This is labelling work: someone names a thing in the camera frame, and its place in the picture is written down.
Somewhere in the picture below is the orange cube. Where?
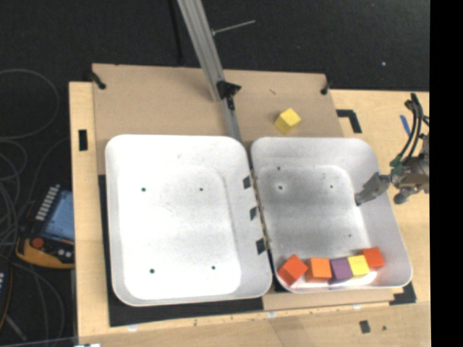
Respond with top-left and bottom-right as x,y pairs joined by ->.
305,257 -> 334,284

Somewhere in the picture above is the white plastic tray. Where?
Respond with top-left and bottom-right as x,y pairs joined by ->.
249,136 -> 414,295
104,133 -> 273,308

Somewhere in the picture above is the yellow cube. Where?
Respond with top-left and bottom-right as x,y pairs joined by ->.
347,254 -> 371,278
273,107 -> 302,135

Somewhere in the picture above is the purple cube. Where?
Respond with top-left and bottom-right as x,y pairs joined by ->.
329,257 -> 354,283

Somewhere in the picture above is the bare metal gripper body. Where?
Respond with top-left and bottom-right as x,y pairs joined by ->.
389,156 -> 430,195

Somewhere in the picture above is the brown cardboard board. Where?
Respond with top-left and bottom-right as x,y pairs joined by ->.
91,62 -> 405,312

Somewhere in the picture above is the red-orange cube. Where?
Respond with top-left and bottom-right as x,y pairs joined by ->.
361,247 -> 386,270
276,254 -> 310,287

